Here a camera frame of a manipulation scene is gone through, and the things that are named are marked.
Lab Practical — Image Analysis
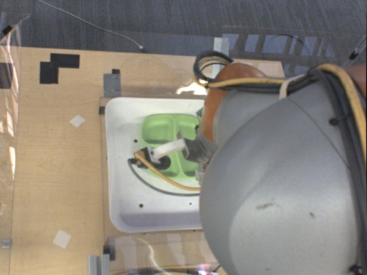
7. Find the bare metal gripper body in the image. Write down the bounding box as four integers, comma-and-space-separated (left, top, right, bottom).
182, 136, 212, 164

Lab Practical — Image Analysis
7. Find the green divided plate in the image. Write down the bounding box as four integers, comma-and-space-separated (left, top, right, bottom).
140, 113, 203, 183

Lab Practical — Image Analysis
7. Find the white plastic tray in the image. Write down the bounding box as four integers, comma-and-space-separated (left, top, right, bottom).
104, 97, 206, 234

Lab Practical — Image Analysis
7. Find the black cylinder on white bracket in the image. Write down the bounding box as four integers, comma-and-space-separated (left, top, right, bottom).
139, 138, 186, 171

